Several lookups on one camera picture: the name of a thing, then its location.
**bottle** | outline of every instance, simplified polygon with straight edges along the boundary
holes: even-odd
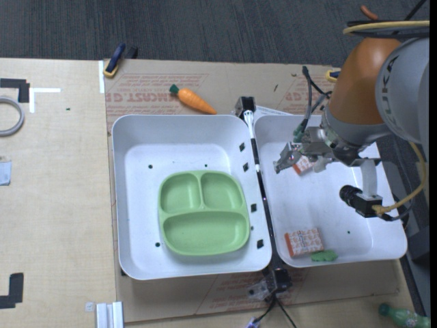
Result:
[[[382,303],[378,312],[382,316],[390,316],[398,327],[431,328],[430,317],[420,316],[416,312],[407,309],[395,309],[386,303]]]

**orange carrot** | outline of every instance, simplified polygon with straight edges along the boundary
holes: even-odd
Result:
[[[185,103],[194,109],[209,114],[217,114],[217,111],[212,108],[202,97],[196,94],[194,91],[187,89],[186,87],[179,89],[176,85],[170,87],[170,92],[177,94],[181,102]]]

